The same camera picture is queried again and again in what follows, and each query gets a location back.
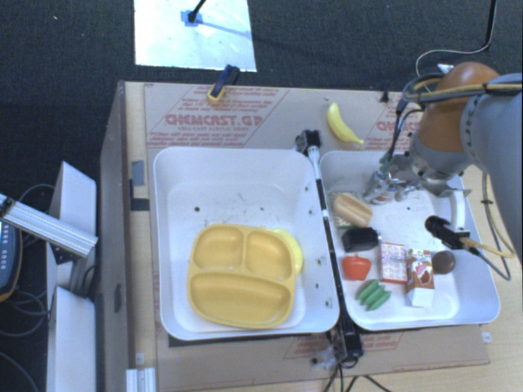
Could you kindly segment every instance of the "black metal bar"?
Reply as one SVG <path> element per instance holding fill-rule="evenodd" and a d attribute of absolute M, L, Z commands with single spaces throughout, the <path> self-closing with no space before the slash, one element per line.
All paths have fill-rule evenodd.
<path fill-rule="evenodd" d="M 496 16 L 496 5 L 498 0 L 490 0 L 490 13 L 489 13 L 489 22 L 487 24 L 487 34 L 485 37 L 484 47 L 490 46 L 490 41 L 492 40 L 492 32 L 494 29 L 494 17 Z"/>
<path fill-rule="evenodd" d="M 198 15 L 199 9 L 202 8 L 205 1 L 206 0 L 200 0 L 198 5 L 194 8 L 194 10 L 191 13 L 189 13 L 189 15 L 187 15 L 187 20 L 190 23 L 194 23 L 194 21 L 196 20 L 196 16 Z"/>

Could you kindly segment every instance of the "white tray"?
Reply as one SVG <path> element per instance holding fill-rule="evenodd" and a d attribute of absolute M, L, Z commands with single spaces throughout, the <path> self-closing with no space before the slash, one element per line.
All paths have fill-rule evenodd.
<path fill-rule="evenodd" d="M 157 237 L 160 314 L 185 341 L 328 331 L 339 315 L 323 217 L 309 160 L 281 149 L 172 147 L 154 160 L 151 220 Z M 193 241 L 207 225 L 286 229 L 302 247 L 293 311 L 271 330 L 226 327 L 190 307 L 186 280 Z"/>
<path fill-rule="evenodd" d="M 322 157 L 320 168 L 325 191 L 352 191 L 361 194 L 371 174 L 378 168 L 382 153 L 371 151 L 331 151 Z M 451 187 L 462 189 L 459 178 L 452 179 Z M 421 248 L 431 252 L 447 249 L 425 229 L 425 220 L 437 215 L 450 221 L 450 202 L 437 198 L 425 190 L 409 193 L 406 200 L 389 201 L 372 206 L 373 218 L 369 226 L 380 231 L 383 242 L 404 244 L 406 248 Z M 331 212 L 334 247 L 341 259 L 346 256 L 341 236 Z M 473 239 L 479 239 L 470 207 L 466 205 L 466 228 Z M 488 323 L 497 318 L 499 298 L 487 264 L 465 251 L 454 251 L 456 267 L 450 274 L 436 274 L 434 301 L 431 308 L 410 306 L 405 286 L 387 283 L 391 298 L 375 311 L 366 311 L 355 299 L 362 282 L 343 280 L 346 307 L 355 323 L 371 331 L 401 328 L 434 327 L 468 323 Z M 367 279 L 379 278 L 378 247 L 359 253 L 372 261 Z"/>

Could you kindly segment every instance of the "brown carton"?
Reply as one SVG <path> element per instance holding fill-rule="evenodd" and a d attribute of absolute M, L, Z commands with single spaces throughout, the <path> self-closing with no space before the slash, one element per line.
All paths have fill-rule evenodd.
<path fill-rule="evenodd" d="M 407 297 L 412 306 L 432 306 L 434 272 L 427 250 L 411 249 L 407 253 Z"/>

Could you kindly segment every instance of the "dark floor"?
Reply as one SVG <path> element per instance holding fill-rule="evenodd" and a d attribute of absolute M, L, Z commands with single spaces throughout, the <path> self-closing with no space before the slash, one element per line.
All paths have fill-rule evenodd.
<path fill-rule="evenodd" d="M 414 62 L 435 48 L 475 50 L 485 41 L 490 0 L 248 0 L 257 73 L 239 84 L 400 90 Z M 494 39 L 475 56 L 521 71 L 523 0 L 498 0 Z M 0 0 L 0 193 L 18 198 L 53 184 L 62 160 L 98 177 L 98 158 L 116 82 L 212 82 L 216 72 L 134 64 L 133 0 Z M 20 287 L 44 289 L 42 246 L 25 254 Z M 0 305 L 0 329 L 26 324 Z M 0 336 L 0 351 L 45 390 L 45 326 L 28 338 Z M 0 358 L 0 390 L 29 384 Z"/>

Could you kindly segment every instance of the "yellow plate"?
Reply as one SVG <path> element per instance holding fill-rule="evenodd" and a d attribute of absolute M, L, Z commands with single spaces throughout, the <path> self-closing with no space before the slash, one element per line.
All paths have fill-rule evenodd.
<path fill-rule="evenodd" d="M 210 225 L 193 244 L 189 303 L 196 314 L 214 323 L 276 327 L 293 309 L 297 256 L 301 249 L 284 229 Z"/>

